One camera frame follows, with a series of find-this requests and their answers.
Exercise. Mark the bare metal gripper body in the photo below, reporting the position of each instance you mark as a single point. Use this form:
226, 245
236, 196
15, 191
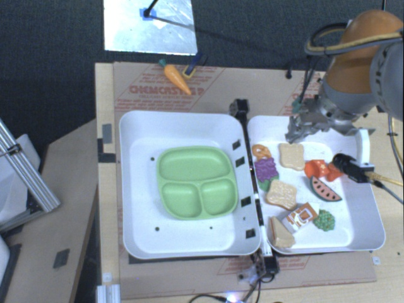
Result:
328, 118

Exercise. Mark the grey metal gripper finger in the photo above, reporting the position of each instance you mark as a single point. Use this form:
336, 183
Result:
292, 133
305, 134

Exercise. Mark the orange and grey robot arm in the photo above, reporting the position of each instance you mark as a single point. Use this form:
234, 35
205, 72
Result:
350, 74

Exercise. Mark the pale bread slice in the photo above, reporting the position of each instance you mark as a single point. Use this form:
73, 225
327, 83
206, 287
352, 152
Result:
292, 156

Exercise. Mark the orange pretzel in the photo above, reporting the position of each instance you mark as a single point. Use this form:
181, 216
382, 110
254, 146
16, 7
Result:
261, 151

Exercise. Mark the red and orange pepper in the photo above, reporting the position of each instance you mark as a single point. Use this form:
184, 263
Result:
318, 169

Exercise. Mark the purple grapes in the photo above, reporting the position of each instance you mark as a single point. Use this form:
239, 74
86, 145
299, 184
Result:
265, 170

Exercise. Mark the thin black and white rod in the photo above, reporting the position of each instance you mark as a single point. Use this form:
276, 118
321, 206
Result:
249, 156

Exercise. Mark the red watermelon slice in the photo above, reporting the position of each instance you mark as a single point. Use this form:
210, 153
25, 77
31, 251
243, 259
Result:
323, 189

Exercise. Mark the brown toast slice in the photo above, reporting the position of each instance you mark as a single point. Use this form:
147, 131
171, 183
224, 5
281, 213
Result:
281, 196

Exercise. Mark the white and orange carton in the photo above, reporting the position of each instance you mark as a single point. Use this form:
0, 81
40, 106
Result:
300, 216

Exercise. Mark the green grapes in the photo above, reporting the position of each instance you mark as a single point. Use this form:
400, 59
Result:
324, 221

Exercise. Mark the white plastic tray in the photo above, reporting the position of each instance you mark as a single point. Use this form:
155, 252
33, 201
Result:
360, 213
139, 200

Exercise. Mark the brown cardboard board red print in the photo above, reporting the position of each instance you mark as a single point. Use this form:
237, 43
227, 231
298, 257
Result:
202, 87

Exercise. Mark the tan sandwich wedge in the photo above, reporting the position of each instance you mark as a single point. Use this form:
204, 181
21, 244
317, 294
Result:
281, 235

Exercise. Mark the green divided plate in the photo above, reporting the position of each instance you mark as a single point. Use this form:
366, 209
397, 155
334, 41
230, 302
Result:
195, 181

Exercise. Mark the orange carrot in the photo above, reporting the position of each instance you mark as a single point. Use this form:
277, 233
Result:
176, 77

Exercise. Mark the black cylinder on white bracket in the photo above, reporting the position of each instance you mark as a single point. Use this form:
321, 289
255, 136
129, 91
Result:
350, 166

